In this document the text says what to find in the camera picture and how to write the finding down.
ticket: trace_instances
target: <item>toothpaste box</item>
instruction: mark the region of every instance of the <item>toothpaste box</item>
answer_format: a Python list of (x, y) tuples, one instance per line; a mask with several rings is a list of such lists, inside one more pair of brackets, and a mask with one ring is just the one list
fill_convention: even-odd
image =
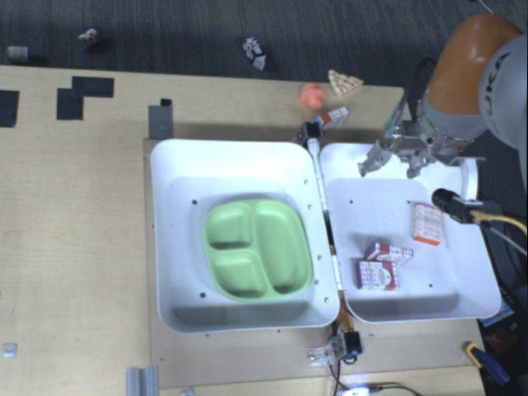
[(412, 260), (413, 255), (413, 250), (407, 247), (395, 247), (379, 242), (374, 242), (365, 251), (365, 259), (369, 261), (393, 262), (397, 266)]
[(394, 290), (399, 287), (398, 271), (393, 262), (359, 261), (356, 274), (360, 289)]
[(419, 242), (437, 246), (440, 244), (442, 213), (436, 207), (425, 204), (414, 206), (412, 237)]

